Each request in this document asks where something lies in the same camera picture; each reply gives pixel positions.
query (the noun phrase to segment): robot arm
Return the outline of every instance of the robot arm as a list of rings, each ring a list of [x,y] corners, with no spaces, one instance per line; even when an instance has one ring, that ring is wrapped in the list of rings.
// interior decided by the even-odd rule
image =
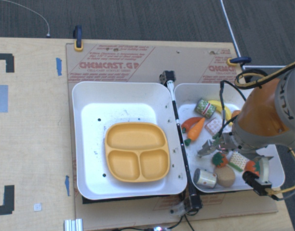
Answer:
[[[272,75],[240,84],[239,79],[245,76],[245,73],[237,76],[236,87],[254,89],[234,119],[232,131],[222,133],[221,130],[214,140],[203,145],[198,156],[215,150],[237,150],[248,159],[259,161],[260,177],[246,172],[243,178],[259,195],[267,195],[265,189],[271,188],[268,181],[268,160],[271,157],[261,156],[256,151],[269,144],[295,148],[295,62]]]

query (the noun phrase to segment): green can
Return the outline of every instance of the green can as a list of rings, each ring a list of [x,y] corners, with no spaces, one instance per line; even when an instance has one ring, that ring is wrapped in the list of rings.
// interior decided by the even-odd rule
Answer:
[[[216,110],[216,107],[204,99],[200,99],[197,103],[195,111],[206,118],[210,118]]]

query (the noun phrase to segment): white tray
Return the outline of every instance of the white tray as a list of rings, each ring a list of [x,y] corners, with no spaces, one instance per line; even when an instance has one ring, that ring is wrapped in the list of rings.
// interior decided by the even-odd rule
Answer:
[[[179,84],[178,86],[176,86],[174,94],[177,103],[180,123],[182,124],[190,117],[199,116],[199,114],[195,112],[194,109],[200,98],[203,98],[204,100],[219,100],[219,90],[219,84]],[[242,92],[246,97],[248,97],[251,91],[252,90],[245,90]],[[225,84],[223,98],[224,103],[231,111],[241,109],[244,104],[244,100],[239,95],[239,93],[227,84]],[[217,112],[215,112],[210,119],[214,117],[221,120],[221,116]],[[206,129],[203,129],[199,138],[196,141],[192,142],[189,146],[186,146],[189,170],[192,178],[197,168],[210,172],[214,171],[215,166],[211,163],[212,156],[214,154],[203,156],[202,158],[197,157],[197,151],[202,148],[202,145],[207,141],[207,139],[212,139],[212,136]],[[272,182],[272,187],[282,186],[285,180],[285,175],[276,146],[269,145],[267,148],[257,150],[257,152],[260,155],[273,156],[273,158],[269,161],[269,181]],[[236,179],[234,184],[229,188],[224,188],[218,184],[216,184],[216,186],[211,189],[198,187],[196,185],[195,186],[198,190],[204,193],[219,193],[252,189],[242,179],[242,173],[236,170],[234,170],[234,172],[236,175]]]
[[[87,199],[169,195],[187,185],[181,145],[169,90],[158,83],[80,82],[72,91],[77,184]],[[105,134],[119,122],[150,122],[165,133],[170,154],[168,174],[152,182],[122,182],[107,166]]]

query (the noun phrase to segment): tin can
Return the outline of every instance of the tin can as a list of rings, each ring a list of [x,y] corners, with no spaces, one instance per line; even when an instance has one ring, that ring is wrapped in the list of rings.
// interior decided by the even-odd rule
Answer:
[[[195,171],[193,181],[197,186],[214,188],[217,182],[217,175],[198,168]]]
[[[200,99],[197,103],[195,111],[203,115],[206,118],[210,118],[216,110],[216,107],[210,104],[208,101]]]

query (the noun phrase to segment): black corner marker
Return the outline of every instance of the black corner marker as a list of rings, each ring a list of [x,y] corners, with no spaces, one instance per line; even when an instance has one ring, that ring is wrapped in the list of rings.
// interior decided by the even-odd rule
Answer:
[[[0,60],[5,60],[5,62],[6,62],[6,72],[7,73],[14,73],[13,54],[0,53]]]
[[[4,201],[0,205],[0,215],[12,214],[14,210],[14,185],[4,186]]]

